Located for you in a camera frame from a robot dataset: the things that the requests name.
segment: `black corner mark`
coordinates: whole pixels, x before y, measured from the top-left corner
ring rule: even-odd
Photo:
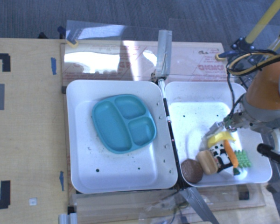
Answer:
[[[10,72],[10,55],[8,53],[0,53],[0,60],[2,60],[2,71]]]
[[[1,181],[0,209],[6,209],[10,205],[10,180]]]

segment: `yellow pole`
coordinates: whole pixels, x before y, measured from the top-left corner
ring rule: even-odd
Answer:
[[[255,25],[253,30],[249,33],[249,35],[245,38],[245,41],[249,44],[252,44],[256,37],[261,33],[261,31],[265,28],[268,22],[275,16],[275,14],[280,9],[280,0],[275,0],[266,13],[262,16],[259,22]]]

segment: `wooden table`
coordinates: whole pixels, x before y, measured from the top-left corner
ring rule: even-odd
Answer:
[[[58,223],[58,215],[67,213],[62,44],[64,40],[0,38],[0,53],[11,56],[10,72],[2,72],[0,60],[0,84],[5,90],[0,110],[0,184],[11,184],[10,205],[0,209],[0,224]],[[216,218],[220,223],[280,223],[271,193],[264,187],[262,191],[266,206],[216,211]]]

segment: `blue plate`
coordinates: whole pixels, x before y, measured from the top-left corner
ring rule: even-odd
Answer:
[[[97,102],[92,120],[102,143],[116,154],[144,147],[156,136],[148,108],[135,95],[117,95]]]

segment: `brown ball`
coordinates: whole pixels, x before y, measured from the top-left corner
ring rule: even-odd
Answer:
[[[202,179],[203,169],[201,164],[194,159],[186,159],[181,164],[183,177],[191,183],[197,183]]]

